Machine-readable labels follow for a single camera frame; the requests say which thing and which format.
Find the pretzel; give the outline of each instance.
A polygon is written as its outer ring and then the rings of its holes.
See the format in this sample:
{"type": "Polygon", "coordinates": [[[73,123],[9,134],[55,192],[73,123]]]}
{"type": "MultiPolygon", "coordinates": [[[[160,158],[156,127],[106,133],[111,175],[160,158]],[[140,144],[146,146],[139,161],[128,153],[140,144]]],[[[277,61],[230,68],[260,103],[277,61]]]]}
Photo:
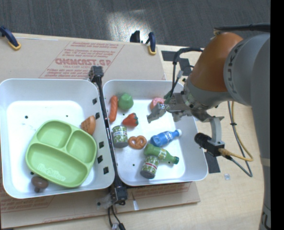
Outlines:
{"type": "Polygon", "coordinates": [[[128,144],[134,149],[142,149],[147,143],[147,140],[144,136],[132,136],[128,139],[128,144]]]}

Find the cardboard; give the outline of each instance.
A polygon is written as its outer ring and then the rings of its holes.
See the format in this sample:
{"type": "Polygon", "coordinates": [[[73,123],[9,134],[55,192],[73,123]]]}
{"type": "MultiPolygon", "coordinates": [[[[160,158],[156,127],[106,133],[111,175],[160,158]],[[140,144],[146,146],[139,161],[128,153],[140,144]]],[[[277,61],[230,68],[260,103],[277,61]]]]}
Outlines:
{"type": "MultiPolygon", "coordinates": [[[[111,79],[166,80],[162,56],[147,46],[80,38],[14,34],[22,45],[13,50],[0,37],[0,83],[9,78],[87,79],[91,66],[103,66],[102,83],[111,79]]],[[[128,212],[200,202],[195,182],[128,188],[128,212]]],[[[108,189],[29,199],[10,197],[2,186],[0,158],[0,219],[2,228],[14,228],[106,215],[96,200],[108,189]]]]}

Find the toy can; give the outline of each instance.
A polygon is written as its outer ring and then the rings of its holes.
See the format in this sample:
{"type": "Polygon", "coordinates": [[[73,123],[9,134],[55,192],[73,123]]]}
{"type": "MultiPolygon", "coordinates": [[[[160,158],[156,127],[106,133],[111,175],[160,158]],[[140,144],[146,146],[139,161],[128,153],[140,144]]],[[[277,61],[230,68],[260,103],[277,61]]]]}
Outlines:
{"type": "Polygon", "coordinates": [[[116,148],[128,146],[127,127],[118,125],[112,128],[113,144],[116,148]]]}
{"type": "Polygon", "coordinates": [[[147,179],[153,179],[156,175],[159,163],[160,160],[156,156],[147,156],[140,174],[147,179]]]}

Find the yellow cable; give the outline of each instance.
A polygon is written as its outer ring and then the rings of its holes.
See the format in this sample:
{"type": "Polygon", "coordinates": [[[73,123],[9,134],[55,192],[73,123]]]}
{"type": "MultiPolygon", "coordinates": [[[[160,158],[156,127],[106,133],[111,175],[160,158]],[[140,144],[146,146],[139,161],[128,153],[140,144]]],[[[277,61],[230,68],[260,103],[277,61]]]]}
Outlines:
{"type": "MultiPolygon", "coordinates": [[[[232,102],[232,105],[231,105],[231,116],[232,116],[232,118],[233,118],[233,122],[235,123],[235,121],[234,121],[234,102],[232,102]]],[[[237,129],[236,129],[235,126],[234,126],[234,129],[235,129],[235,131],[236,131],[236,134],[237,134],[237,136],[238,136],[238,139],[239,139],[239,142],[240,142],[241,146],[242,146],[243,149],[247,152],[247,154],[250,156],[250,159],[249,159],[249,158],[242,157],[242,156],[237,155],[237,154],[234,154],[234,153],[232,153],[232,152],[230,152],[230,151],[228,151],[228,150],[226,150],[226,149],[224,149],[224,148],[219,148],[218,151],[219,151],[222,155],[225,155],[225,156],[233,156],[233,157],[237,157],[237,158],[239,158],[239,159],[242,159],[242,160],[245,160],[245,161],[249,161],[249,162],[253,161],[253,156],[250,154],[250,152],[249,152],[249,151],[246,149],[246,147],[243,145],[243,142],[241,141],[241,139],[240,139],[240,137],[239,137],[239,135],[238,135],[238,132],[237,132],[237,129]]]]}

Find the green divided plate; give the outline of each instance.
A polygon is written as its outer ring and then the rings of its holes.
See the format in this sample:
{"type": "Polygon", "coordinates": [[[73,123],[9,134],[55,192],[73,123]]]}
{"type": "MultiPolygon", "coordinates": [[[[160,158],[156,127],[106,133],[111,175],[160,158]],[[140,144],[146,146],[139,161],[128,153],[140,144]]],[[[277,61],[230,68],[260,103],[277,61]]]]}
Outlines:
{"type": "Polygon", "coordinates": [[[61,186],[77,187],[89,175],[96,154],[93,136],[66,122],[50,120],[34,134],[25,160],[39,176],[61,186]]]}

